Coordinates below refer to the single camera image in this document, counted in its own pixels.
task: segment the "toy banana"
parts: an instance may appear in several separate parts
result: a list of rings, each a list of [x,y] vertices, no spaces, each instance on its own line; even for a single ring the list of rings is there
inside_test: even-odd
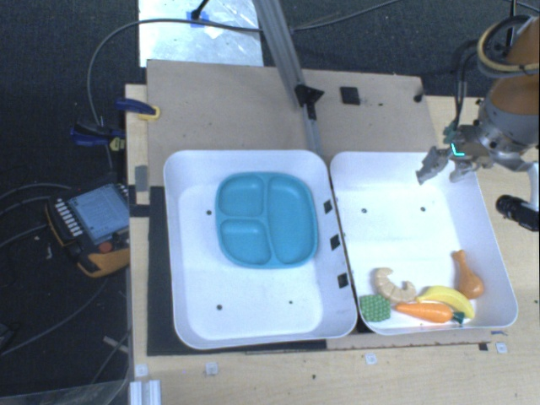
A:
[[[375,272],[375,287],[377,292],[392,303],[413,301],[416,295],[416,289],[410,282],[405,282],[405,289],[399,288],[390,282],[388,275],[392,274],[391,268],[377,268]]]
[[[433,300],[447,303],[456,311],[463,312],[465,314],[465,317],[471,319],[474,318],[474,309],[473,305],[471,305],[471,302],[468,300],[467,297],[465,297],[465,295],[453,288],[445,287],[442,285],[429,287],[428,290],[422,295],[419,295],[416,300],[418,302]]]

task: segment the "dark carpet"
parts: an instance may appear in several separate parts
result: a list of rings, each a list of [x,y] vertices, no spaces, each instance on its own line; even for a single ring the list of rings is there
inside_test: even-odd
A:
[[[385,1],[282,4],[289,24],[299,26]],[[522,1],[540,6],[540,0]],[[304,68],[418,75],[427,94],[452,95],[452,52],[509,12],[510,4],[500,0],[407,0],[346,22],[299,31],[294,43]],[[533,14],[522,8],[518,13]],[[107,172],[104,149],[74,146],[69,129],[76,120],[91,118],[85,79],[96,46],[137,17],[137,0],[0,0],[0,195],[31,182],[79,185]],[[113,101],[122,95],[124,84],[144,82],[137,39],[136,29],[118,35],[95,65],[96,108],[113,127],[122,124]],[[272,63],[264,42],[263,56]],[[489,85],[478,71],[471,71],[470,95],[485,95]],[[113,159],[122,175],[125,158],[116,154]],[[17,201],[52,193],[19,193],[2,200],[0,212]],[[37,202],[2,215],[0,244],[43,224],[42,211]],[[55,246],[48,230],[4,247],[0,323],[19,329],[11,346],[73,314],[103,282],[86,278]],[[0,397],[90,383],[111,351],[103,337],[119,339],[128,329],[125,288],[124,272],[109,277],[96,299],[70,322],[0,355]],[[119,380],[126,367],[125,354],[117,353],[98,381]]]

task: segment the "black mat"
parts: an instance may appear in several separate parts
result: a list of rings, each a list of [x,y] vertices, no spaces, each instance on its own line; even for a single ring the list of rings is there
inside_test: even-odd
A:
[[[265,345],[200,351],[186,346],[177,336],[173,322],[170,289],[169,239],[165,190],[150,188],[150,231],[148,267],[148,355],[215,354],[279,350],[326,349],[326,341],[270,343]]]

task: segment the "toy carrot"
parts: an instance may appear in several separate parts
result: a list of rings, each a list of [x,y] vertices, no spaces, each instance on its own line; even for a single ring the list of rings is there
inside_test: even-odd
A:
[[[460,324],[463,322],[462,312],[453,312],[443,303],[398,303],[394,309],[431,322],[447,322],[452,319]]]

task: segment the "orange carrot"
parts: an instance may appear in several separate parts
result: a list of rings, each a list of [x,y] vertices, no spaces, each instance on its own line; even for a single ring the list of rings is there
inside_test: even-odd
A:
[[[452,309],[443,303],[398,303],[394,309],[432,322],[447,322],[454,316]]]

